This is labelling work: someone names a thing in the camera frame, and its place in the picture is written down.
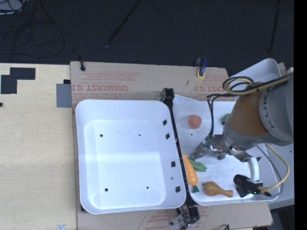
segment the cardboard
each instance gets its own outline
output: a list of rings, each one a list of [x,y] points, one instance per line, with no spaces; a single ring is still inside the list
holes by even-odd
[[[77,218],[79,230],[153,230],[170,229],[168,221],[176,216],[175,209],[142,210],[94,215],[82,211],[79,193],[78,146],[75,107],[85,99],[157,100],[163,88],[173,88],[175,94],[206,100],[212,93],[225,93],[222,83],[228,78],[226,69],[205,70],[197,78],[198,67],[157,66],[123,63],[71,62],[71,97],[74,129]],[[233,97],[218,98],[234,100]],[[189,229],[231,229],[269,226],[272,216],[267,202],[237,203],[217,206],[198,206],[201,219]]]

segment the black pole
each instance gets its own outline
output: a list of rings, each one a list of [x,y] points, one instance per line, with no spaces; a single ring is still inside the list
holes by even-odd
[[[274,22],[274,27],[273,27],[271,44],[270,44],[270,48],[268,50],[269,54],[272,52],[273,44],[274,44],[274,41],[275,41],[275,34],[276,34],[276,28],[277,28],[277,23],[278,23],[278,18],[279,18],[279,12],[280,12],[280,8],[281,8],[281,4],[282,4],[282,0],[278,0],[277,1],[277,6],[276,6],[275,22]]]
[[[117,33],[121,30],[121,28],[124,26],[124,24],[127,22],[127,20],[130,18],[130,16],[133,14],[133,12],[136,10],[136,8],[139,6],[139,4],[142,2],[142,0],[137,0],[133,8],[130,10],[130,12],[127,14],[127,16],[124,18],[124,20],[120,23],[118,28],[115,30],[115,32],[110,36],[110,38],[106,42],[106,48],[110,46],[111,41],[114,39],[114,37],[117,35]]]

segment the brown chicken leg toy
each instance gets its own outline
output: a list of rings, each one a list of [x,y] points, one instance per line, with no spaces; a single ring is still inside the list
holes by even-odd
[[[233,190],[224,190],[222,188],[220,188],[220,186],[218,184],[216,184],[215,182],[207,182],[204,187],[203,187],[205,194],[209,195],[209,196],[215,196],[215,195],[219,195],[219,194],[223,194],[227,197],[232,197],[234,195]]]

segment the orange carrot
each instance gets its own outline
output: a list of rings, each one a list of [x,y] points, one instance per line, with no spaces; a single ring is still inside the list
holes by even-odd
[[[198,182],[197,174],[185,153],[182,153],[184,167],[186,168],[188,183],[193,186],[192,192],[199,192],[196,184]]]

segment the pink round object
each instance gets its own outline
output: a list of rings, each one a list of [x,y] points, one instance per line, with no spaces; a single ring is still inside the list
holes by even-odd
[[[197,129],[201,126],[201,117],[195,114],[190,115],[187,118],[187,124],[192,129]]]

